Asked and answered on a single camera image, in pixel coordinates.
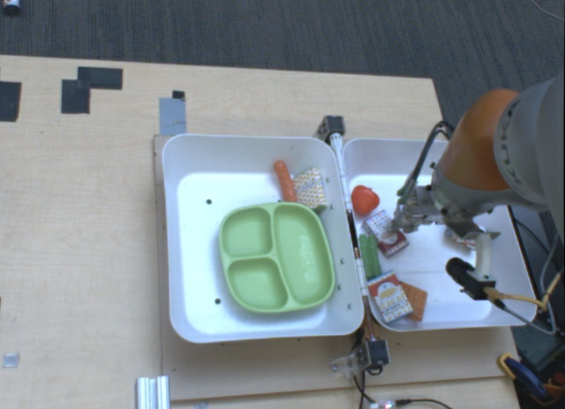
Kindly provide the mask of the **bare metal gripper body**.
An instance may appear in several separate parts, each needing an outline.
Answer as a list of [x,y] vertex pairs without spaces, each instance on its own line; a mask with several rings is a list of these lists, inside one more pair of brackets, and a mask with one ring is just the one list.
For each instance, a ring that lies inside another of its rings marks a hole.
[[409,225],[444,224],[443,214],[434,201],[432,185],[414,187],[408,199]]

